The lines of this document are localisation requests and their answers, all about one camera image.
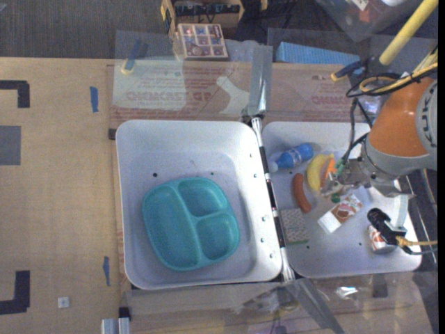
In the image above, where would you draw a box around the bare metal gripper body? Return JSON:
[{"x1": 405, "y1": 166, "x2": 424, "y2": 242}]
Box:
[{"x1": 336, "y1": 158, "x2": 375, "y2": 189}]

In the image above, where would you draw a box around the orange carrot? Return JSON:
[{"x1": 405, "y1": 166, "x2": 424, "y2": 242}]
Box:
[{"x1": 319, "y1": 157, "x2": 338, "y2": 188}]

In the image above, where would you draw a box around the yellow banana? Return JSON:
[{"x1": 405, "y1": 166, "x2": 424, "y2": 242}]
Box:
[{"x1": 306, "y1": 153, "x2": 335, "y2": 193}]

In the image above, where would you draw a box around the white and brown carton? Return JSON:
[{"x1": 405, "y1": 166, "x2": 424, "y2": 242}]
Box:
[{"x1": 316, "y1": 193, "x2": 364, "y2": 234}]

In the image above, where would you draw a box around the brown sausage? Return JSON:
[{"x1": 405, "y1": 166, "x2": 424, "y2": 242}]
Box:
[{"x1": 291, "y1": 173, "x2": 313, "y2": 214}]

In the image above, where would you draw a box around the blue plastic bottle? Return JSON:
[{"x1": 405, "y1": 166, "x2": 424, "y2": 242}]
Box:
[{"x1": 268, "y1": 142, "x2": 315, "y2": 173}]

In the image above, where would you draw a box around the patterned square packet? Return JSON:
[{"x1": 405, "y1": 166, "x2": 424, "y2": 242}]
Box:
[{"x1": 279, "y1": 207, "x2": 312, "y2": 245}]

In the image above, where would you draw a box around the white plastic tray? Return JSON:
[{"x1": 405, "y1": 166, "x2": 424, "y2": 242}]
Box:
[
  {"x1": 115, "y1": 119, "x2": 283, "y2": 291},
  {"x1": 260, "y1": 121, "x2": 423, "y2": 280}
]

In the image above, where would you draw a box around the red and white can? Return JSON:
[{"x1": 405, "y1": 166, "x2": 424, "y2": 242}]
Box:
[{"x1": 367, "y1": 223, "x2": 398, "y2": 255}]

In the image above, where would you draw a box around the brown cardboard board red print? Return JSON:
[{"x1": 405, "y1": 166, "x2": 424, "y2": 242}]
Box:
[{"x1": 106, "y1": 60, "x2": 439, "y2": 326}]

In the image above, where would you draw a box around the teal divided plate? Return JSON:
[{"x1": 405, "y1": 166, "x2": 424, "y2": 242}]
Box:
[{"x1": 141, "y1": 176, "x2": 241, "y2": 272}]

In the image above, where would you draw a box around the wooden grid game box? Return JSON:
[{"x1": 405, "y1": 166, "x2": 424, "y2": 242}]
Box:
[{"x1": 176, "y1": 23, "x2": 229, "y2": 61}]

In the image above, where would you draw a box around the black cylinder on white bracket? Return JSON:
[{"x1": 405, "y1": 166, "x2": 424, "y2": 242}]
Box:
[{"x1": 366, "y1": 195, "x2": 410, "y2": 246}]

